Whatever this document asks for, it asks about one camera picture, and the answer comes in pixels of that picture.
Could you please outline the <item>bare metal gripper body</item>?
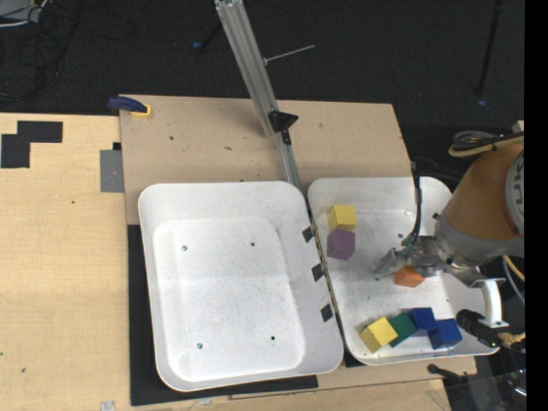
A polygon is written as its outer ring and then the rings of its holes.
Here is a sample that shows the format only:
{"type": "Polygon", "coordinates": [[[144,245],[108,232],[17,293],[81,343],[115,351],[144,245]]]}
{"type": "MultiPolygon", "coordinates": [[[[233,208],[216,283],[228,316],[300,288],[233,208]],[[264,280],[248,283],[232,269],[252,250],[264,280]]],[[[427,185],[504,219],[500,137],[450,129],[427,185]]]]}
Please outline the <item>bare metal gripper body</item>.
{"type": "Polygon", "coordinates": [[[402,249],[402,254],[406,258],[406,265],[412,268],[414,265],[436,265],[438,272],[451,273],[456,270],[452,258],[437,250],[432,236],[419,236],[402,249]]]}

